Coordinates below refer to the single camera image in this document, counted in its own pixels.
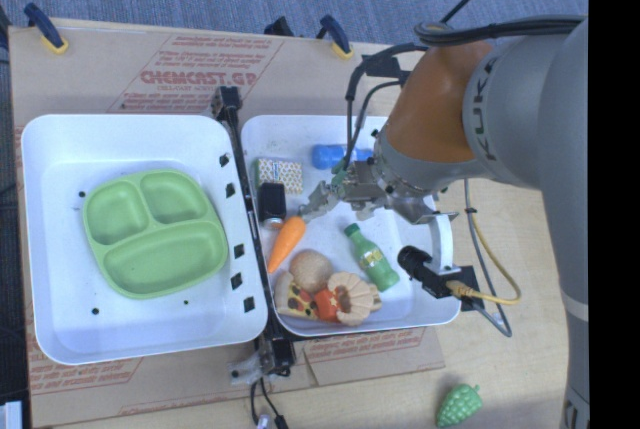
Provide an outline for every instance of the green bottle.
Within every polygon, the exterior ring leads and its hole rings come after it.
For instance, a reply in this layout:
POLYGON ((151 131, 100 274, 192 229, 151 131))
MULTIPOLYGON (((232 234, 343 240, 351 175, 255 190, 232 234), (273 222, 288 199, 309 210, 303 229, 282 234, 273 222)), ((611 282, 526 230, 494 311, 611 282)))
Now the green bottle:
POLYGON ((360 227, 356 223, 347 226, 344 233, 356 247, 360 267, 380 292, 400 281, 400 276, 391 268, 387 257, 376 244, 360 233, 360 227))

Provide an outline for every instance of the toy carrot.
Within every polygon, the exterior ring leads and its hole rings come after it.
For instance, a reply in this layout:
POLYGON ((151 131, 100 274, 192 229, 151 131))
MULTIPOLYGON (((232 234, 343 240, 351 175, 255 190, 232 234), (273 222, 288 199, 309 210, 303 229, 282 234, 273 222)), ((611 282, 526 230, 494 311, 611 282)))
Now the toy carrot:
POLYGON ((306 229, 307 225, 300 216, 292 216, 285 221, 276 237, 271 256, 269 257, 267 271, 269 271, 270 274, 289 256, 289 253, 291 253, 293 248, 296 247, 296 244, 302 239, 306 229))

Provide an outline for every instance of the blue clamp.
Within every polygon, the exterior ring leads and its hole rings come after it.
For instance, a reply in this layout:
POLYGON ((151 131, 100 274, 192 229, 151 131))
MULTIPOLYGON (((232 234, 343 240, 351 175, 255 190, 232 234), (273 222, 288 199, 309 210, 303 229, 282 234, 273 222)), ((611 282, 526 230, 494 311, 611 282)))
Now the blue clamp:
POLYGON ((333 44, 331 45, 333 51, 342 59, 350 59, 353 56, 353 49, 349 45, 349 39, 338 21, 331 15, 325 15, 320 19, 320 23, 322 24, 322 29, 320 29, 316 37, 322 38, 328 32, 333 38, 333 44))
POLYGON ((42 33, 42 43, 55 54, 64 54, 69 48, 69 43, 65 40, 53 25, 51 20, 33 2, 24 8, 25 14, 29 17, 29 25, 35 25, 42 33))

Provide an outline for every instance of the toy pizza slice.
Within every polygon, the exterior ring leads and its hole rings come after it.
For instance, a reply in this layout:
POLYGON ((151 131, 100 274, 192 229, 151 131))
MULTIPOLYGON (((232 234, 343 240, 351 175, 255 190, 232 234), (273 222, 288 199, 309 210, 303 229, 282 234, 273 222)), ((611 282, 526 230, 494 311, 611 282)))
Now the toy pizza slice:
POLYGON ((318 308, 313 297, 296 284, 289 271, 283 271, 278 276, 273 298, 276 311, 280 315, 308 320, 318 319, 318 308))

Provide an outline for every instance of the yellow cable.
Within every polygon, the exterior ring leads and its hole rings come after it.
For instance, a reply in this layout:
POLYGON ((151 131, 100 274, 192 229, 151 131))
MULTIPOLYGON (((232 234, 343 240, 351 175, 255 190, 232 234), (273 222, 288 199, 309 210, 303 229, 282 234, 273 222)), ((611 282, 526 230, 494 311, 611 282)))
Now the yellow cable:
POLYGON ((491 258, 491 260, 493 261, 495 266, 498 268, 498 270, 502 273, 502 275, 506 278, 506 280, 511 284, 511 286, 513 287, 513 290, 516 291, 516 297, 514 297, 513 299, 503 299, 500 297, 492 296, 490 294, 484 294, 483 292, 478 292, 477 290, 472 289, 468 285, 465 285, 464 283, 458 280, 448 281, 446 283, 447 288, 450 289, 451 293, 457 298, 460 298, 462 296, 477 297, 479 299, 484 299, 486 301, 493 301, 494 303, 501 304, 501 305, 515 305, 519 303, 522 297, 522 291, 520 290, 520 287, 515 282, 515 280, 511 277, 511 275, 507 272, 507 270, 502 266, 498 258, 493 254, 493 251, 491 251, 489 244, 487 243, 486 239, 484 238, 484 235, 480 231, 480 227, 478 226, 478 222, 476 221, 474 214, 471 214, 471 221, 473 223, 473 228, 475 229, 476 234, 478 235, 478 239, 482 243, 482 246, 484 247, 484 249, 487 251, 489 258, 491 258))

